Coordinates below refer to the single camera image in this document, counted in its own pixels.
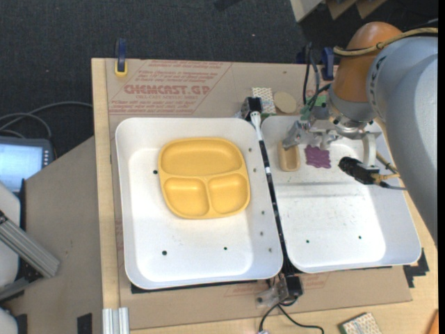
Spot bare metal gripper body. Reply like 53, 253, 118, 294
306, 103, 375, 141

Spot purple toy grapes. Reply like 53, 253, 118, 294
304, 143, 332, 169

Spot beige toy bread bun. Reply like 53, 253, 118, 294
277, 141, 302, 173

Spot white patterned packet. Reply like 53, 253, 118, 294
251, 86, 277, 116

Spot thin black and white rod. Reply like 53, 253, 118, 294
250, 111, 290, 275

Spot white plastic tray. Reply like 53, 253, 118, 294
260, 113, 423, 275
114, 116, 284, 290

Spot yellow divided plate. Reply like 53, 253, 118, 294
157, 136, 252, 220

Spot brown cardboard board red print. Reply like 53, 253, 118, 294
104, 59, 415, 331

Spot green patterned packet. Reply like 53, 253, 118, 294
338, 312, 378, 334

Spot orange flat object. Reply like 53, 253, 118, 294
425, 309, 439, 334

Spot black cylinder on white bracket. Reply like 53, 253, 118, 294
338, 130, 382, 186

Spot black block with thin wires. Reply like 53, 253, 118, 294
256, 275, 304, 308
238, 96, 264, 120

